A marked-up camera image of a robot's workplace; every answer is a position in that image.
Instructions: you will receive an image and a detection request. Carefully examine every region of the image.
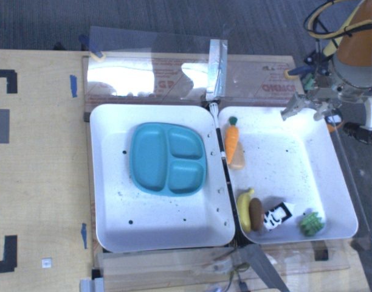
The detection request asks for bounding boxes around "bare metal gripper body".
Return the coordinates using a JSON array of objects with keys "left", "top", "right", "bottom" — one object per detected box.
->
[{"left": 306, "top": 83, "right": 372, "bottom": 105}]

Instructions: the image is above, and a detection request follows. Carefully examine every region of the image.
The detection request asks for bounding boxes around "brown cardboard board red print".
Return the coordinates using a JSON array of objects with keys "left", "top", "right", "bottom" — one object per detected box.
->
[{"left": 82, "top": 53, "right": 351, "bottom": 274}]

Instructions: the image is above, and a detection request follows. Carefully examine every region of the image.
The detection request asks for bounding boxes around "orange carrot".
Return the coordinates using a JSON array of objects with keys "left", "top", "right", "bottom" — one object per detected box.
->
[{"left": 224, "top": 116, "right": 240, "bottom": 165}]

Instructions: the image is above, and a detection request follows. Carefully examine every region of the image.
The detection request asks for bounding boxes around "white plastic tray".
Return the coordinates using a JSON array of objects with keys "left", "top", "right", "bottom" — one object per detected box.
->
[
  {"left": 89, "top": 103, "right": 236, "bottom": 253},
  {"left": 217, "top": 105, "right": 359, "bottom": 245}
]

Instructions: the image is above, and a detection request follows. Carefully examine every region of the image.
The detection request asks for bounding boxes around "thin black and white rod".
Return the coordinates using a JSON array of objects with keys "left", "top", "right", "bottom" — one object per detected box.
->
[{"left": 208, "top": 102, "right": 241, "bottom": 240}]

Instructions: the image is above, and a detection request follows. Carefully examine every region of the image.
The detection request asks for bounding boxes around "brown sausage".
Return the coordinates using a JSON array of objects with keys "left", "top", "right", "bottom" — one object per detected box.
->
[{"left": 248, "top": 196, "right": 266, "bottom": 232}]

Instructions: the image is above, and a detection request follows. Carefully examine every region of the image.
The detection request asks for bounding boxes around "green broccoli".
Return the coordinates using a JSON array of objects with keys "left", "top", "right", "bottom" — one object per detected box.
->
[{"left": 299, "top": 211, "right": 325, "bottom": 237}]

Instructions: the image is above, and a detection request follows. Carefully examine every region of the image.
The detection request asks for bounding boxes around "yellow banana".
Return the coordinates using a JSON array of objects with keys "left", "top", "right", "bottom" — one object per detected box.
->
[{"left": 236, "top": 187, "right": 256, "bottom": 234}]

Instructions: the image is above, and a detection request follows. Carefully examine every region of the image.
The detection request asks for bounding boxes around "blue divided plate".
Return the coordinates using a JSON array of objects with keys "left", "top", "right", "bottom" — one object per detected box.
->
[{"left": 128, "top": 122, "right": 208, "bottom": 198}]

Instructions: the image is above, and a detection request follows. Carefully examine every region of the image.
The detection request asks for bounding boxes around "black cylinder on white bracket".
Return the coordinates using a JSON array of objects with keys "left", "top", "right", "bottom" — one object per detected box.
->
[{"left": 343, "top": 97, "right": 372, "bottom": 145}]

